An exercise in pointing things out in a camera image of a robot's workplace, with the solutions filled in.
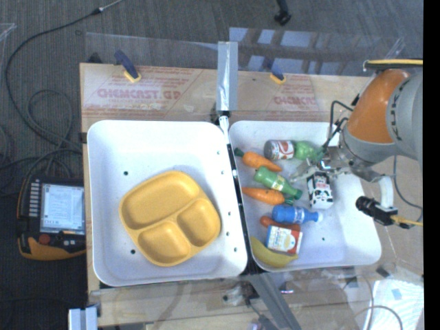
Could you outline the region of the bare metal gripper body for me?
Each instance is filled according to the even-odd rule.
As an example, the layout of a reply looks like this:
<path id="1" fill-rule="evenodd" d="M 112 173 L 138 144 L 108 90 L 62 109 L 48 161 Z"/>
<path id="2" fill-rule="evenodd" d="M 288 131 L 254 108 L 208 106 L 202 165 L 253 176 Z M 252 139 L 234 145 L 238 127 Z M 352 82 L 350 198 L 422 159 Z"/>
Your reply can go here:
<path id="1" fill-rule="evenodd" d="M 385 174 L 373 169 L 374 163 L 352 154 L 349 149 L 329 146 L 318 161 L 318 167 L 332 175 L 353 174 L 367 182 L 378 182 Z"/>

